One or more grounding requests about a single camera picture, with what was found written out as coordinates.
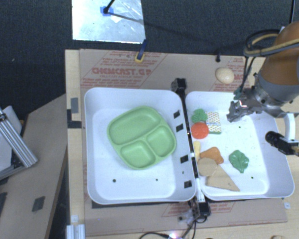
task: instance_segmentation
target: blue clip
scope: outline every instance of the blue clip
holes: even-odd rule
[[[144,52],[145,52],[145,48],[146,48],[147,44],[148,44],[148,41],[145,39],[142,43],[140,51],[138,53],[136,53],[135,62],[137,62],[137,63],[143,62],[144,56],[145,56]]]
[[[101,10],[101,14],[105,17],[109,17],[111,16],[111,13],[114,13],[114,10],[112,7],[109,8],[109,12],[108,13],[104,13],[104,9],[106,8],[106,6],[101,6],[100,10]]]

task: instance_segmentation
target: green plate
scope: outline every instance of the green plate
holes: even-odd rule
[[[139,106],[113,119],[107,128],[111,145],[133,169],[146,169],[176,148],[176,138],[162,116],[153,108]]]

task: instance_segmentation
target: beige triangle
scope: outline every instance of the beige triangle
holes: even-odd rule
[[[206,185],[232,191],[240,191],[220,165],[218,165],[216,171],[211,176],[207,177]]]

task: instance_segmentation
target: dark floor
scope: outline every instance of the dark floor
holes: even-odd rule
[[[142,0],[148,51],[242,55],[245,38],[289,22],[292,0]],[[299,0],[295,20],[299,20]],[[71,0],[0,0],[0,105],[20,118],[65,93],[64,50],[137,50],[72,40]]]

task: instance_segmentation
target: white container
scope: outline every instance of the white container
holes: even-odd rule
[[[20,121],[18,120],[16,114],[14,113],[14,110],[11,106],[8,106],[3,110],[3,112],[6,114],[8,119],[10,120],[11,124],[13,125],[14,129],[20,133],[22,125]],[[5,168],[8,168],[11,166],[11,151],[12,148],[10,147],[9,143],[6,141],[4,136],[0,133],[0,172],[4,170]]]
[[[265,140],[267,132],[278,132],[275,119],[262,112],[230,123],[226,115],[232,99],[232,93],[224,92],[191,92],[186,97],[190,126],[193,124],[190,118],[196,109],[219,113],[222,132],[199,140],[201,152],[217,147],[224,158],[221,167],[240,189],[236,192],[209,187],[205,185],[206,178],[200,177],[204,195],[215,201],[290,196],[295,185],[287,158]],[[249,158],[244,173],[240,173],[228,160],[235,150],[240,150]]]
[[[167,90],[90,89],[84,99],[88,192],[99,204],[179,202],[196,192],[182,103]],[[115,152],[107,138],[110,121],[138,106],[154,108],[172,129],[174,153],[145,170],[135,170]],[[176,127],[183,124],[183,130]],[[181,163],[181,157],[188,161]]]

